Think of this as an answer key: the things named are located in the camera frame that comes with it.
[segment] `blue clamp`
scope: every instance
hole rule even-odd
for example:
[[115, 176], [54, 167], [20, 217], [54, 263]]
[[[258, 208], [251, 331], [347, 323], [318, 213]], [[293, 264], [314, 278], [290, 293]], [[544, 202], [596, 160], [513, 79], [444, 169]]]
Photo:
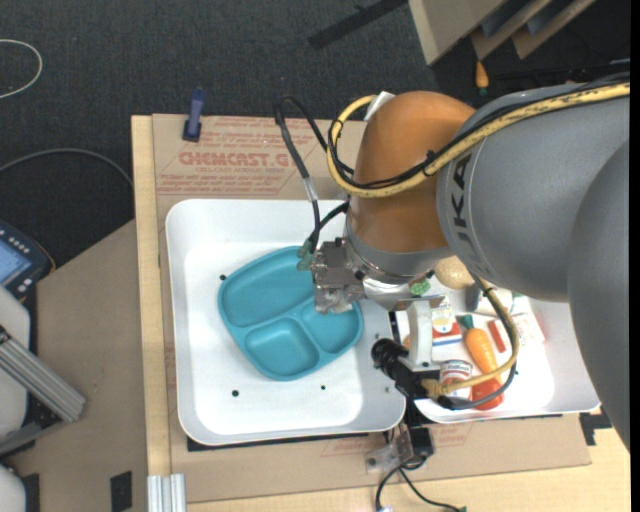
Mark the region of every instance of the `blue clamp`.
[[182, 132], [183, 140], [190, 142], [198, 142], [200, 140], [200, 129], [202, 123], [200, 116], [204, 107], [204, 90], [200, 87], [194, 89], [191, 95], [191, 108], [189, 109], [189, 119], [184, 123], [184, 131]]

